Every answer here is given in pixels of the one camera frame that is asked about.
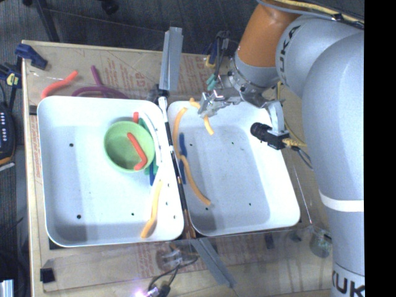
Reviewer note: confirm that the green bowl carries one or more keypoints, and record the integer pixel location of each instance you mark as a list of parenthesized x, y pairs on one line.
[(119, 148)]

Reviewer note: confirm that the white plastic tray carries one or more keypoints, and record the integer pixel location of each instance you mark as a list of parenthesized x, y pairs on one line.
[(92, 196), (238, 181)]

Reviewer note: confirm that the brown cardboard board red print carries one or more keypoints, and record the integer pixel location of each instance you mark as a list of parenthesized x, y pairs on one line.
[(92, 265)]

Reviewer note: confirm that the purple stick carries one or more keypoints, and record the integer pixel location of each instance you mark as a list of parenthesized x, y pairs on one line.
[(99, 88)]

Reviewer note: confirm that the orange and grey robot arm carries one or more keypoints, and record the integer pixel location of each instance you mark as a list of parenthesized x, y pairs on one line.
[(328, 104)]

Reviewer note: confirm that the red bent stick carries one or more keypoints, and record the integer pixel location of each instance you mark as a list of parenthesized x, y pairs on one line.
[(137, 147)]

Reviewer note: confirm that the short red stick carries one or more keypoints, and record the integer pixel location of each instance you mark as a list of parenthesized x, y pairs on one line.
[(135, 117)]

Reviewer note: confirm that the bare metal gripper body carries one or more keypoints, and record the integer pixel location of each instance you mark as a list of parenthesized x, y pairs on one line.
[(235, 93)]

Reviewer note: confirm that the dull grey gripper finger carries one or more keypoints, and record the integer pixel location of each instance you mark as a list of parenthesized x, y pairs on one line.
[(206, 99), (213, 109)]

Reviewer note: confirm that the white curved strip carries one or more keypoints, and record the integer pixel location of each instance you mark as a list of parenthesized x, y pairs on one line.
[(157, 135)]

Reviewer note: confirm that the green stick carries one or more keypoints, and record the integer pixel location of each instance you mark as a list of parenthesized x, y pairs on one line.
[(153, 166)]

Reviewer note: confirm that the orange-red stick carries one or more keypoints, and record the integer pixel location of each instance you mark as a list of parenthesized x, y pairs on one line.
[(57, 83)]

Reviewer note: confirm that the thin black and white rod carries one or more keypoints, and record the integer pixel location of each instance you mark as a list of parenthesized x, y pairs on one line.
[(173, 153)]

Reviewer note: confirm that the blue stick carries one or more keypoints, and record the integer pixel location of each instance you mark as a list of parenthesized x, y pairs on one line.
[(182, 147), (152, 176)]

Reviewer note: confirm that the black cylinder on white bracket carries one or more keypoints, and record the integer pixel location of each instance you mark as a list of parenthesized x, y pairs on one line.
[(272, 135)]

